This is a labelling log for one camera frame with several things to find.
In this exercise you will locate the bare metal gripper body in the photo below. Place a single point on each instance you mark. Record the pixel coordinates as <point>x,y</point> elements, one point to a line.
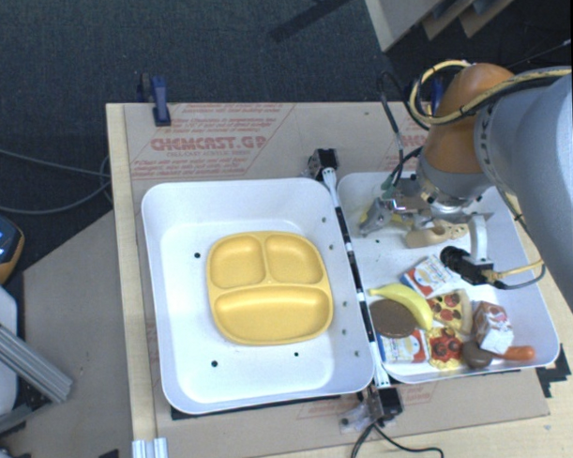
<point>414,201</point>

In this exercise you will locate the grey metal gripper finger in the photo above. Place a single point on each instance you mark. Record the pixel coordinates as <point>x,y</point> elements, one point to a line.
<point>375,215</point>
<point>421,221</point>

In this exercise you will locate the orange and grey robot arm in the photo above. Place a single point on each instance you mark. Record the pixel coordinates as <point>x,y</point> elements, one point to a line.
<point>523,159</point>

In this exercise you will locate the beige toy bread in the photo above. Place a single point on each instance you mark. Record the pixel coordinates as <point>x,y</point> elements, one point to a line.
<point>432,235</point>

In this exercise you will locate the thin black and white rod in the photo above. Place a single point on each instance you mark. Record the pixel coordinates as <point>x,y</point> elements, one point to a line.
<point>347,242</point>

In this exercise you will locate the white plastic tray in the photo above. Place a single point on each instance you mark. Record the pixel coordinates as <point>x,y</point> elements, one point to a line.
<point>254,375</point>
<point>386,262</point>

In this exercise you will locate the white and red carton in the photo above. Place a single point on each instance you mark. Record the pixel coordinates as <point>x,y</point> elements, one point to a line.
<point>405,350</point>
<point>429,275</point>

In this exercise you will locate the yellow banana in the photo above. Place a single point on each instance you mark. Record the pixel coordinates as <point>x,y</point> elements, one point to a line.
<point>413,299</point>

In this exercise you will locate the pizza slice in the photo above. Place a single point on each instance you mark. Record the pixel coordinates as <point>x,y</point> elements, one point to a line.
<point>451,307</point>
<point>445,349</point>

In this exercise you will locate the brown round biscuit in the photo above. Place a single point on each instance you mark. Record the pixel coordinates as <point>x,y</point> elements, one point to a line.
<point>390,319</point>

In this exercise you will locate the brown and white carton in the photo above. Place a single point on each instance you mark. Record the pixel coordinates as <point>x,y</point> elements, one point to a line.
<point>494,326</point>

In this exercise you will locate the yellow divided plate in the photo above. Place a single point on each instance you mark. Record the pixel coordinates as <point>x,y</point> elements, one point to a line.
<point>270,313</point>

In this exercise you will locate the brown round toy food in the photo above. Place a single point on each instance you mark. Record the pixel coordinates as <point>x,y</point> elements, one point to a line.
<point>476,355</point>

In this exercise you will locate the orange sausage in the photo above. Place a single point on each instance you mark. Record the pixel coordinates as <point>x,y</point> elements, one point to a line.
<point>518,353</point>

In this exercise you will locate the brown cardboard board red print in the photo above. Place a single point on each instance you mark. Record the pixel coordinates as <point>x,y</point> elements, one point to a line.
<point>227,145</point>

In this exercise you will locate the black cylinder on white bracket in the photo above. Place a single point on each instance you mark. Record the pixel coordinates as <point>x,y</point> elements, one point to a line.
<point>476,267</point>

